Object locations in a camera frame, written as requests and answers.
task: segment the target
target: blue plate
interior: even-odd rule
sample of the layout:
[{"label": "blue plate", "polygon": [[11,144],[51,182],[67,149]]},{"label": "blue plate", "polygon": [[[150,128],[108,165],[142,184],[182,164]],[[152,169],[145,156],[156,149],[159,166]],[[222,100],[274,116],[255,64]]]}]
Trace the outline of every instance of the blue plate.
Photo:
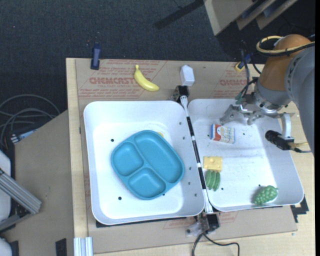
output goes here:
[{"label": "blue plate", "polygon": [[121,142],[111,153],[111,165],[126,187],[143,200],[163,195],[185,173],[177,152],[152,130],[137,132]]}]

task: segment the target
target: green pepper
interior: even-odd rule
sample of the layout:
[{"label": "green pepper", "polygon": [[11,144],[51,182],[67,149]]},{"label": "green pepper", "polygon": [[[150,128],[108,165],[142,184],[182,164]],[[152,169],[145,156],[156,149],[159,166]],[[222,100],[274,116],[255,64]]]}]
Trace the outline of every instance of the green pepper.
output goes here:
[{"label": "green pepper", "polygon": [[256,205],[262,205],[275,199],[278,195],[278,189],[272,185],[268,185],[262,188],[258,194],[255,195],[253,203]]}]

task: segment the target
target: blue object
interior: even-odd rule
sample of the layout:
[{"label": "blue object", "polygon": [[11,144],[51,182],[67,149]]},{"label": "blue object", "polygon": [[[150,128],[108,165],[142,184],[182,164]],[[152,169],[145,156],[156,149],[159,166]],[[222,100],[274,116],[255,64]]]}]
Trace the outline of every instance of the blue object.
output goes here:
[{"label": "blue object", "polygon": [[92,60],[91,60],[91,69],[92,70],[99,70],[100,52],[101,52],[101,45],[98,42],[95,42],[94,46],[92,48]]},{"label": "blue object", "polygon": [[121,142],[111,153],[113,170],[138,198],[155,199],[184,176],[177,152],[159,133],[143,130]]}]

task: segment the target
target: white tray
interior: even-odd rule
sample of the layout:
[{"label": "white tray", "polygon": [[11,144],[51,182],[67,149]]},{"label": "white tray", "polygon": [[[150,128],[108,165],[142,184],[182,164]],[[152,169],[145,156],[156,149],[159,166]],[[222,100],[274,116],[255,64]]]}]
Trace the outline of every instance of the white tray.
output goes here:
[{"label": "white tray", "polygon": [[[197,162],[186,114],[173,101],[96,101],[83,113],[87,142],[92,212],[97,221],[117,225],[196,216],[204,209]],[[134,196],[112,169],[111,153],[142,130],[163,134],[183,160],[181,181],[164,196]]]},{"label": "white tray", "polygon": [[278,196],[263,207],[300,203],[304,191],[290,152],[265,139],[268,130],[282,133],[278,119],[265,116],[253,125],[247,125],[246,119],[228,122],[225,126],[235,130],[235,143],[210,140],[211,125],[220,124],[219,118],[234,103],[232,99],[195,99],[188,105],[200,160],[222,157],[220,187],[207,191],[210,203],[223,212],[257,208],[253,195],[268,185],[278,188]]}]

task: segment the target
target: yellow banana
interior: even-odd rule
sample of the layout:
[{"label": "yellow banana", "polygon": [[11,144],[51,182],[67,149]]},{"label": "yellow banana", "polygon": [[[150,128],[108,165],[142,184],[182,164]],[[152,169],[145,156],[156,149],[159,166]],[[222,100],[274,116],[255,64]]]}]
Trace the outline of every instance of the yellow banana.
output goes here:
[{"label": "yellow banana", "polygon": [[156,92],[159,90],[159,87],[156,84],[147,80],[141,73],[139,70],[139,65],[135,65],[134,80],[138,83],[138,85],[147,91]]}]

